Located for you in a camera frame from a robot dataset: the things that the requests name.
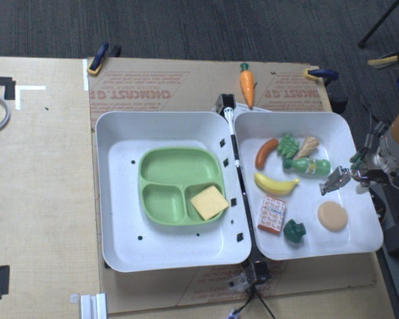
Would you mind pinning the thin black and white rod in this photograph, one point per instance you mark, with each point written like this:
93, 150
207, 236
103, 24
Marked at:
241, 174

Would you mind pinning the green grapes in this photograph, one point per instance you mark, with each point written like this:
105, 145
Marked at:
287, 145

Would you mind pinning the brown cardboard board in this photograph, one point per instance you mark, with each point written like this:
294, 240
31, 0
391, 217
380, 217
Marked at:
193, 85

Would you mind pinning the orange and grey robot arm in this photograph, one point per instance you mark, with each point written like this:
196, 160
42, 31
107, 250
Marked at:
398, 135

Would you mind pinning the yellow banana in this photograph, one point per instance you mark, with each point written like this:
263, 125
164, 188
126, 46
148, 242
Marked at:
274, 184

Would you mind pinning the green divided plate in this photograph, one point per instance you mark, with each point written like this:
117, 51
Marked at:
173, 168

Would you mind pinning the orange carrot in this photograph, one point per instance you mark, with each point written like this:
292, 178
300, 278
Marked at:
247, 86

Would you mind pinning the green plastic bottle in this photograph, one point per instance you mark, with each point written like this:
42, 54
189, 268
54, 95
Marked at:
311, 166

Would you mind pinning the green broccoli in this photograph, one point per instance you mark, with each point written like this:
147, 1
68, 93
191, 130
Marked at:
294, 231

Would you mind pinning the beige ice cream cone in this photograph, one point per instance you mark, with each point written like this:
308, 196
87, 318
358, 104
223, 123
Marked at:
307, 146

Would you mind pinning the yellow cheese slice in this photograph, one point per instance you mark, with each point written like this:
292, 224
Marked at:
209, 202

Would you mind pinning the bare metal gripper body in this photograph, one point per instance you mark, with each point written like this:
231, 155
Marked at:
377, 173

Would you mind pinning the orange and white carton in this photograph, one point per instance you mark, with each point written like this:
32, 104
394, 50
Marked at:
272, 214

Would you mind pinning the white plastic tray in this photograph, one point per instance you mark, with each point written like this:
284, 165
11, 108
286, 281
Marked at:
319, 241
126, 211

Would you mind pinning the beige round biscuit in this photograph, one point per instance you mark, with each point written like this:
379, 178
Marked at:
332, 216

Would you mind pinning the orange sausage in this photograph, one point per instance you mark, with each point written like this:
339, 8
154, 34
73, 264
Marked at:
265, 153

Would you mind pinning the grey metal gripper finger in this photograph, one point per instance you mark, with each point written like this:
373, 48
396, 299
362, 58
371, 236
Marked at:
336, 179

